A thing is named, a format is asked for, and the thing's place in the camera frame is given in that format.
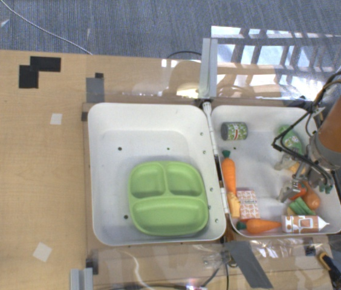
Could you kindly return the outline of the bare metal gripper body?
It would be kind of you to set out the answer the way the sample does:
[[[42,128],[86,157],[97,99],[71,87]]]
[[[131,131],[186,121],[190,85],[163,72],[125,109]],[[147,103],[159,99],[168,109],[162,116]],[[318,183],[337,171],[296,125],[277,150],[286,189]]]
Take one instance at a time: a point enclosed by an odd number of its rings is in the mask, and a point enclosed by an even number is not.
[[[298,187],[299,184],[307,184],[309,187],[325,186],[325,171],[316,163],[299,163],[299,167],[292,177],[292,187]]]

